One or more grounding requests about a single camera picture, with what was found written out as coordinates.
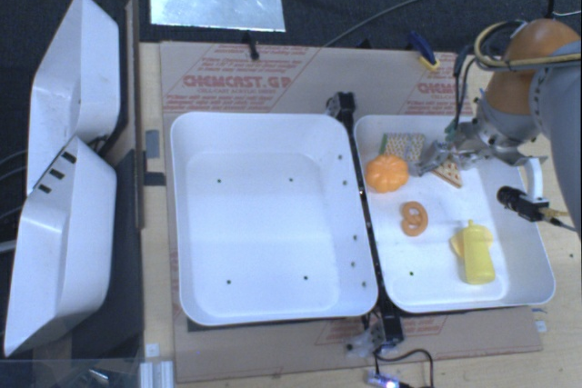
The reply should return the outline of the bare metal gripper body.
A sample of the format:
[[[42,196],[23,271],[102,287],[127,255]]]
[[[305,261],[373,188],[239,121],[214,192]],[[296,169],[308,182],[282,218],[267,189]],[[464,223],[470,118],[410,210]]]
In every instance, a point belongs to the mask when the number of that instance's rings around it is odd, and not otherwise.
[[[538,160],[543,164],[547,155],[533,156],[519,152],[522,141],[513,140],[499,132],[486,121],[470,121],[459,123],[447,131],[447,142],[452,151],[475,152],[478,154],[478,164],[481,161],[497,159],[512,167],[523,166],[529,161]]]

